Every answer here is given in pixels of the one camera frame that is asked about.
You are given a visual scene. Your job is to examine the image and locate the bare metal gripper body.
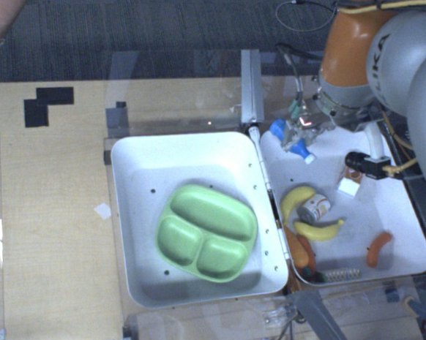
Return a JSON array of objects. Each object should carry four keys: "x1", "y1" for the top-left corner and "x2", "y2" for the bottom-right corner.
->
[{"x1": 290, "y1": 90, "x2": 354, "y2": 137}]

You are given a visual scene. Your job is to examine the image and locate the blue bottle with white cap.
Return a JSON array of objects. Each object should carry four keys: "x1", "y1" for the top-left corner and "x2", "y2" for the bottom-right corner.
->
[{"x1": 269, "y1": 116, "x2": 317, "y2": 168}]

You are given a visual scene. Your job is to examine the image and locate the thin black and white rod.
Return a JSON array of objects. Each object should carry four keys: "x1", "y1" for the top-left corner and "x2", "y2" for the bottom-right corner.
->
[{"x1": 247, "y1": 122, "x2": 291, "y2": 262}]

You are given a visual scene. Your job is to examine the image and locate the yellow banana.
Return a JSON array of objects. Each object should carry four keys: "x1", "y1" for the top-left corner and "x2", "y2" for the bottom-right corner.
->
[
  {"x1": 293, "y1": 216, "x2": 347, "y2": 244},
  {"x1": 278, "y1": 185, "x2": 319, "y2": 227}
]

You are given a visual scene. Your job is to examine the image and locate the brown and white carton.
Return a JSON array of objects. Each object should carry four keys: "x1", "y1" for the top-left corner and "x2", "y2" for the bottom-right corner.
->
[{"x1": 335, "y1": 164, "x2": 365, "y2": 199}]

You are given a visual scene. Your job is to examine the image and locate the white and red can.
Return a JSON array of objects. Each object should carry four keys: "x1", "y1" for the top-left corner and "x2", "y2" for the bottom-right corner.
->
[{"x1": 296, "y1": 192, "x2": 333, "y2": 225}]

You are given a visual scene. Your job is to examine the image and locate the orange carrot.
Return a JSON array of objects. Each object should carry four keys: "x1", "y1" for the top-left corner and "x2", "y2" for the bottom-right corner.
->
[
  {"x1": 296, "y1": 233, "x2": 328, "y2": 285},
  {"x1": 283, "y1": 224, "x2": 311, "y2": 270}
]

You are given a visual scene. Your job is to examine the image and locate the white plastic tray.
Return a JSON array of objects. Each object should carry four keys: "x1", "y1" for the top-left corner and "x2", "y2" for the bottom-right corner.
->
[
  {"x1": 108, "y1": 124, "x2": 292, "y2": 312},
  {"x1": 259, "y1": 115, "x2": 426, "y2": 291}
]

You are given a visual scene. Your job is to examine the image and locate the green divided plate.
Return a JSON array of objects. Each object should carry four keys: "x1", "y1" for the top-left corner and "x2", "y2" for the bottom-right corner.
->
[{"x1": 151, "y1": 178, "x2": 264, "y2": 289}]

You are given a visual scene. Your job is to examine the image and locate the orange sausage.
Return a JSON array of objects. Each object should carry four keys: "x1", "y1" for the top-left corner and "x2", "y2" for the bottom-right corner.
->
[{"x1": 363, "y1": 231, "x2": 396, "y2": 269}]

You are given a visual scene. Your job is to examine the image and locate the metal coil spring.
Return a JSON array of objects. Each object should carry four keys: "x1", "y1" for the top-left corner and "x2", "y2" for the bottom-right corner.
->
[{"x1": 324, "y1": 267, "x2": 362, "y2": 284}]

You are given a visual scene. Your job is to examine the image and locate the pale wood board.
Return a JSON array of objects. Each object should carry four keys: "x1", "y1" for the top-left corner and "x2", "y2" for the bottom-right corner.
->
[{"x1": 0, "y1": 48, "x2": 426, "y2": 340}]

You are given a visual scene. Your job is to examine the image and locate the black cylinder on white bracket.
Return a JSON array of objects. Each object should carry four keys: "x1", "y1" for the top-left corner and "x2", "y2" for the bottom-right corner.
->
[{"x1": 341, "y1": 120, "x2": 395, "y2": 184}]

